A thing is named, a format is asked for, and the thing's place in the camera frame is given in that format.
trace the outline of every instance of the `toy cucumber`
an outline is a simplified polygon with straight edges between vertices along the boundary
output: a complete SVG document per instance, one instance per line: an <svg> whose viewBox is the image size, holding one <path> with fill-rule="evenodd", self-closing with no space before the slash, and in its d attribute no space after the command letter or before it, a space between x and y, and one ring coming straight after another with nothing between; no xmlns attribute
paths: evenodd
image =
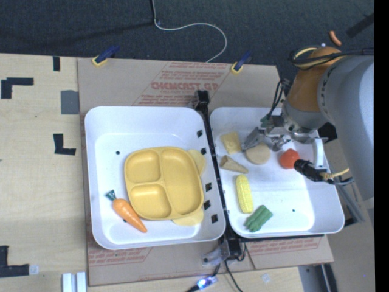
<svg viewBox="0 0 389 292"><path fill-rule="evenodd" d="M244 226L250 232L259 231L263 224L265 224L272 216L273 213L266 206L259 206L252 215L247 217Z"/></svg>

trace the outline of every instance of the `toy tomato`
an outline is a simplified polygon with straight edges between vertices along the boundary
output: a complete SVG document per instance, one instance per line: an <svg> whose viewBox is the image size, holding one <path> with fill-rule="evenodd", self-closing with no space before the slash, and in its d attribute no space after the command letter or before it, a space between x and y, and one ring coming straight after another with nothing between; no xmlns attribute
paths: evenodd
<svg viewBox="0 0 389 292"><path fill-rule="evenodd" d="M286 169L292 169L296 160L299 159L298 152L290 148L280 156L280 164Z"/></svg>

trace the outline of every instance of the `cardboard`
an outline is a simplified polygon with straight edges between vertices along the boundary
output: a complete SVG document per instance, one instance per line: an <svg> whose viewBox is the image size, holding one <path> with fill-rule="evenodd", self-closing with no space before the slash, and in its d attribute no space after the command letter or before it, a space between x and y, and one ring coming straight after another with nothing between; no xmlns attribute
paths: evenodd
<svg viewBox="0 0 389 292"><path fill-rule="evenodd" d="M89 285L211 274L202 255L218 241L110 251L91 232L84 117L97 106L190 106L195 91L207 90L209 111L223 106L271 107L279 81L275 66L245 65L238 75L230 64L109 59L95 67L78 58L81 144L88 240ZM333 261L327 237L247 242L248 255L232 271L248 271Z"/></svg>

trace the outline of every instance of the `wooden table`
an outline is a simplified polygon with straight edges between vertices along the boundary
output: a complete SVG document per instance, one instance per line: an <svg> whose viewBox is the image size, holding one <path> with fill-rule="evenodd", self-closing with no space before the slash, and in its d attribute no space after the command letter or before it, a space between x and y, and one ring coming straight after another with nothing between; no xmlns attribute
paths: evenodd
<svg viewBox="0 0 389 292"><path fill-rule="evenodd" d="M8 265L38 265L39 273L0 278L0 291L61 291L61 275L87 271L80 117L61 114L61 91L78 91L77 59L0 54L0 79L33 77L34 86L14 85L0 99L0 245ZM56 155L53 134L75 155ZM270 277L269 282L262 278ZM301 292L297 267L234 273L248 291ZM185 291L199 277L112 286L88 291ZM228 274L207 291L236 291Z"/></svg>

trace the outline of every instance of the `yellow bowl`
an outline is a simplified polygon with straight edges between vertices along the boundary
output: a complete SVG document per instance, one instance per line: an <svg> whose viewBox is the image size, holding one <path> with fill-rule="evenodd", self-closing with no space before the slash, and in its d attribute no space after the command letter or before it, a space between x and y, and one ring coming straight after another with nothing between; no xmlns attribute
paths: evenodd
<svg viewBox="0 0 389 292"><path fill-rule="evenodd" d="M198 167L178 147L154 147L131 153L125 161L129 201L139 216L173 220L197 212L204 193Z"/></svg>

